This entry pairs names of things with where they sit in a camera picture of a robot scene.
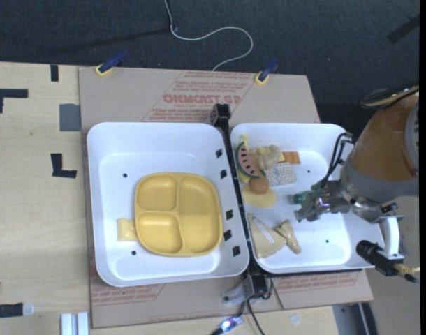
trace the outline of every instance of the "white cable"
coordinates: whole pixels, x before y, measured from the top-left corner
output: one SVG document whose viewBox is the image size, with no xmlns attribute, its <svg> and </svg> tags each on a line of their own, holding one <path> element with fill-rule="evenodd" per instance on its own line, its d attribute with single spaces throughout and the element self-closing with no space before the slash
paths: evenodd
<svg viewBox="0 0 426 335">
<path fill-rule="evenodd" d="M 208 38 L 208 37 L 210 37 L 211 35 L 213 35 L 213 34 L 215 34 L 216 32 L 220 32 L 220 31 L 223 31 L 223 30 L 238 30 L 238 31 L 241 31 L 242 33 L 244 33 L 248 38 L 249 38 L 249 40 L 250 40 L 250 48 L 247 50 L 247 52 L 246 53 L 244 53 L 244 54 L 241 54 L 240 56 L 238 56 L 238 57 L 234 57 L 234 58 L 232 58 L 232 59 L 227 59 L 227 60 L 225 60 L 225 61 L 223 61 L 223 62 L 221 62 L 220 64 L 218 64 L 218 65 L 216 65 L 214 68 L 213 68 L 213 70 L 216 70 L 218 67 L 220 67 L 220 66 L 222 66 L 223 64 L 227 64 L 228 62 L 231 62 L 231 61 L 236 61 L 237 59 L 241 59 L 241 58 L 244 58 L 245 56 L 247 56 L 251 51 L 252 51 L 252 49 L 254 48 L 254 40 L 252 39 L 252 37 L 250 36 L 250 33 L 248 33 L 246 30 L 244 30 L 244 29 L 242 29 L 241 27 L 237 27 L 237 26 L 226 26 L 226 27 L 221 27 L 221 28 L 219 28 L 219 29 L 216 29 L 216 30 L 214 30 L 214 31 L 212 31 L 212 32 L 210 32 L 210 33 L 208 33 L 207 35 L 204 35 L 204 36 L 201 36 L 201 37 L 197 37 L 197 38 L 187 38 L 187 37 L 183 37 L 183 36 L 179 36 L 175 31 L 174 31 L 174 29 L 173 29 L 173 25 L 172 25 L 172 14 L 171 14 L 171 11 L 170 11 L 170 7 L 168 6 L 168 2 L 167 2 L 167 0 L 163 0 L 164 2 L 165 2 L 165 7 L 166 7 L 166 11 L 167 11 L 167 13 L 168 13 L 168 17 L 170 18 L 170 30 L 171 30 L 171 34 L 174 36 L 174 37 L 176 37 L 176 38 L 178 38 L 178 39 L 180 39 L 180 40 L 184 40 L 184 41 L 199 41 L 199 40 L 203 40 L 204 38 Z"/>
</svg>

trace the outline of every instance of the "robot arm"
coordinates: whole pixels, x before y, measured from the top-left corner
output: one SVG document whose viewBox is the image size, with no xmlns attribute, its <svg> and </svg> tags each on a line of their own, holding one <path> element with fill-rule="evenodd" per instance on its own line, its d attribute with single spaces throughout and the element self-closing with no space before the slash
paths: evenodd
<svg viewBox="0 0 426 335">
<path fill-rule="evenodd" d="M 301 204 L 295 211 L 298 221 L 318 220 L 322 214 L 352 211 L 383 228 L 385 249 L 361 241 L 356 251 L 386 276 L 401 274 L 399 228 L 394 199 L 419 196 L 419 83 L 399 90 L 371 95 L 361 100 L 378 110 L 369 121 L 345 161 L 340 159 L 351 135 L 336 141 L 330 168 L 322 180 L 305 195 L 295 195 Z M 339 180 L 328 178 L 338 163 L 343 164 Z"/>
</svg>

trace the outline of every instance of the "table surface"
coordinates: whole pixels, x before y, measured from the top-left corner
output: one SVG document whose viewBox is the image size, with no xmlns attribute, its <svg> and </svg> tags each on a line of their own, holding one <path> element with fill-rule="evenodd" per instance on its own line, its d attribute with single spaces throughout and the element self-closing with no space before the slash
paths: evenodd
<svg viewBox="0 0 426 335">
<path fill-rule="evenodd" d="M 59 334 L 62 313 L 89 312 L 89 265 L 81 132 L 59 128 L 59 105 L 79 105 L 78 67 L 0 62 L 0 89 L 28 89 L 5 98 L 0 114 L 0 304 L 33 304 L 34 314 L 0 318 L 0 334 Z M 52 177 L 50 154 L 76 178 Z M 293 322 L 293 315 L 299 320 Z M 234 334 L 258 334 L 251 316 Z M 338 334 L 331 306 L 258 313 L 266 334 Z M 225 318 L 109 329 L 91 334 L 210 334 Z"/>
</svg>

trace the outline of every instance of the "white tray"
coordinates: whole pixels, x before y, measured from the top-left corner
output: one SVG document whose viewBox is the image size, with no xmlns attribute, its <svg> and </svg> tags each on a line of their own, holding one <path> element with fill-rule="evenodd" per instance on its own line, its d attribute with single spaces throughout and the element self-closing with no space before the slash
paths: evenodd
<svg viewBox="0 0 426 335">
<path fill-rule="evenodd" d="M 216 128 L 198 123 L 102 123 L 89 131 L 87 148 L 96 268 L 106 283 L 189 281 L 234 276 L 247 268 L 249 252 L 233 179 Z M 221 178 L 222 170 L 227 176 Z M 138 241 L 118 241 L 117 219 L 133 220 L 135 187 L 156 172 L 189 172 L 209 179 L 219 195 L 223 231 L 230 231 L 231 237 L 223 237 L 207 255 L 189 257 L 156 255 Z"/>
<path fill-rule="evenodd" d="M 273 274 L 292 274 L 314 271 L 336 271 L 373 267 L 356 252 L 360 240 L 377 242 L 383 247 L 378 225 L 369 224 L 353 213 L 323 214 L 317 221 L 295 219 L 293 195 L 308 191 L 322 179 L 329 166 L 337 136 L 345 130 L 333 124 L 239 124 L 232 130 L 231 141 L 236 147 L 241 135 L 247 135 L 249 148 L 277 144 L 282 151 L 297 151 L 301 164 L 293 165 L 297 181 L 272 188 L 277 193 L 277 203 L 262 209 L 244 203 L 246 212 L 253 214 L 267 226 L 274 228 L 288 219 L 302 248 L 299 255 L 287 246 L 257 263 Z M 345 158 L 351 145 L 342 155 Z M 330 179 L 339 178 L 340 166 Z"/>
</svg>

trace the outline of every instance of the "blue clamp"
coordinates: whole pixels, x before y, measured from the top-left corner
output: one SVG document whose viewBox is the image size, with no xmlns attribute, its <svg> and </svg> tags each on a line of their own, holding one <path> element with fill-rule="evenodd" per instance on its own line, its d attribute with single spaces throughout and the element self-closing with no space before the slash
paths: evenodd
<svg viewBox="0 0 426 335">
<path fill-rule="evenodd" d="M 123 61 L 127 58 L 126 52 L 119 52 L 114 56 L 110 57 L 104 64 L 95 67 L 95 72 L 98 76 L 104 77 L 112 72 L 112 67 L 120 66 Z"/>
<path fill-rule="evenodd" d="M 261 72 L 259 72 L 259 74 L 255 76 L 255 83 L 258 86 L 263 86 L 267 82 L 267 79 L 269 78 L 269 74 L 275 72 L 277 68 L 278 68 L 278 59 L 274 59 L 273 61 L 267 64 L 264 70 L 262 70 Z"/>
</svg>

